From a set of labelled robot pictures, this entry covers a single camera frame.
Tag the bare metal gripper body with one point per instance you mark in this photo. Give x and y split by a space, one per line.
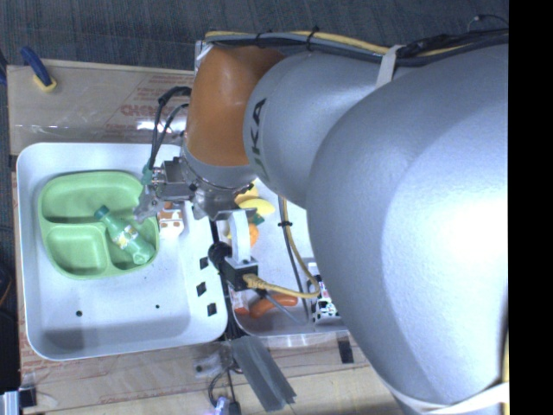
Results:
175 182

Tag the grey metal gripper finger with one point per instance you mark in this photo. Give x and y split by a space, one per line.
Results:
146 205

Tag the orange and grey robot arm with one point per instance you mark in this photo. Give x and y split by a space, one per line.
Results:
389 197

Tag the green plastic bottle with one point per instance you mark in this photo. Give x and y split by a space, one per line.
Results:
125 234

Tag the thin black rod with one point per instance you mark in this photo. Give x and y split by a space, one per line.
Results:
213 231

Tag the green divided plate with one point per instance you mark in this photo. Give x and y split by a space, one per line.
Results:
78 197

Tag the yellow banana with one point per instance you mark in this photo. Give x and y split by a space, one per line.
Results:
259 206

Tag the orange carrot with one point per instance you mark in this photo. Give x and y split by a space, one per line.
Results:
253 234

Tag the brown cardboard board red print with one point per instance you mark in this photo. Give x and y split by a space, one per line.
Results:
99 102

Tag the white plastic tray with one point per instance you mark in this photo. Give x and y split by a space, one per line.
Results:
276 257
112 318

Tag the small orange and white carton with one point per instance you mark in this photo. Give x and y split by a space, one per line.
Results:
239 304

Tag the orange sausage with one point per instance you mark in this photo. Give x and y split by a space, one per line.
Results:
264 307

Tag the black and white carton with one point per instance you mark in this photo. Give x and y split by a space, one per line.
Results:
325 305

